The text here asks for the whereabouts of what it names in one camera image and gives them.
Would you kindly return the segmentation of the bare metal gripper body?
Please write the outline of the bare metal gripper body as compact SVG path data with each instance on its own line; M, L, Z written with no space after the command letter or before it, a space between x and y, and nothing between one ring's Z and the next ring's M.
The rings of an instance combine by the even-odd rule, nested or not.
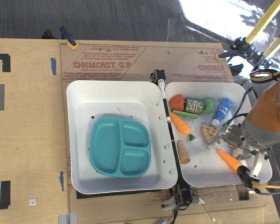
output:
M270 155L267 154L270 148L253 139L245 130L244 126L232 125L228 127L224 136L224 141L228 143L232 151L235 148L241 148L250 153L252 155L251 157L263 154L264 159L270 158Z

